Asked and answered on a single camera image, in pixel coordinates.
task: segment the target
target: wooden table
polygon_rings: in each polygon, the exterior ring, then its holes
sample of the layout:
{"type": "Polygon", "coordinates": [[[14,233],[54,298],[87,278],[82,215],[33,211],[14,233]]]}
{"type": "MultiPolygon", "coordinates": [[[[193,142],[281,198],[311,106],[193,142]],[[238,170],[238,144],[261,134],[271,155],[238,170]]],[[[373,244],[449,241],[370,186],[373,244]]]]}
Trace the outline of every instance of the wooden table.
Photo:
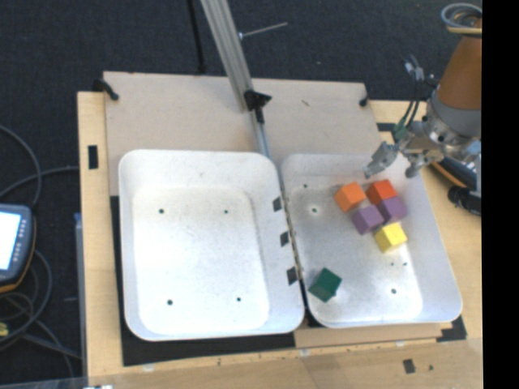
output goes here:
{"type": "MultiPolygon", "coordinates": [[[[422,171],[427,193],[463,299],[466,340],[437,343],[423,328],[352,330],[347,344],[200,357],[125,367],[109,206],[105,96],[78,94],[81,214],[84,244],[86,349],[91,384],[116,387],[478,387],[483,381],[481,217],[447,200],[451,183],[433,168],[422,171]],[[88,146],[98,166],[88,169],[88,146]]],[[[396,122],[406,102],[370,101],[377,122],[396,122]]],[[[448,328],[449,324],[429,325],[448,328]]]]}

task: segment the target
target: yellow cube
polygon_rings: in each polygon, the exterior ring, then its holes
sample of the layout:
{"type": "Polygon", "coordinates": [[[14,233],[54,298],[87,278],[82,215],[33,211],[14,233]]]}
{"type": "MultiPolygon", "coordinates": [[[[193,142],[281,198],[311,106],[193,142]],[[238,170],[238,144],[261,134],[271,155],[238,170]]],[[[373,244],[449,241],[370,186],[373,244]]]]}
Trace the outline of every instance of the yellow cube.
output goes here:
{"type": "Polygon", "coordinates": [[[387,252],[393,248],[407,242],[407,236],[399,223],[388,224],[375,233],[376,243],[382,252],[387,252]]]}

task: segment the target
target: red-orange cube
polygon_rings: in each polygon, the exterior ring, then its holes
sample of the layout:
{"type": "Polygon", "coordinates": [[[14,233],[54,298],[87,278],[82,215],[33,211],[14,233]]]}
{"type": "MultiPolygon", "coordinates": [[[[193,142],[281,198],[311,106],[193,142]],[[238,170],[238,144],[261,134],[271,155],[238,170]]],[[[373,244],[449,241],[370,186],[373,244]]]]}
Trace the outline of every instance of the red-orange cube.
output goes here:
{"type": "Polygon", "coordinates": [[[372,183],[366,190],[366,196],[371,203],[378,205],[385,199],[398,196],[398,193],[392,186],[391,182],[388,179],[385,179],[372,183]]]}
{"type": "Polygon", "coordinates": [[[341,187],[335,194],[334,198],[342,211],[347,212],[350,209],[356,208],[363,200],[365,200],[366,194],[357,182],[351,182],[350,184],[341,187]]]}

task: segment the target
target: tray containing cubes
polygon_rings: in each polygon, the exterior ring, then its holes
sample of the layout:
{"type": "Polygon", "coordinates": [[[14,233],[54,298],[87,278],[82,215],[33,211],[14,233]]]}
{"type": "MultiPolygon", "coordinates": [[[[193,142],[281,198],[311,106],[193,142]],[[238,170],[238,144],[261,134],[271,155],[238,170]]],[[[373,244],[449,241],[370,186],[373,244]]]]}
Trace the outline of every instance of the tray containing cubes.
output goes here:
{"type": "Polygon", "coordinates": [[[420,176],[399,156],[300,154],[281,166],[308,309],[326,327],[448,322],[461,296],[420,176]]]}

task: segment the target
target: purple cube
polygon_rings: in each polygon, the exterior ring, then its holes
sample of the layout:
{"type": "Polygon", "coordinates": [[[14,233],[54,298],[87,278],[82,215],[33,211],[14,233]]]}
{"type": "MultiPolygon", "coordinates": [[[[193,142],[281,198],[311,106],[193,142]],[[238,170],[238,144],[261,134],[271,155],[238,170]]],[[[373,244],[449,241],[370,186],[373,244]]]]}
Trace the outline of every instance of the purple cube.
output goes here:
{"type": "Polygon", "coordinates": [[[374,231],[384,223],[384,218],[374,204],[358,209],[351,220],[361,235],[374,231]]]}
{"type": "Polygon", "coordinates": [[[407,215],[407,207],[398,196],[383,200],[378,208],[385,224],[398,222],[407,215]]]}

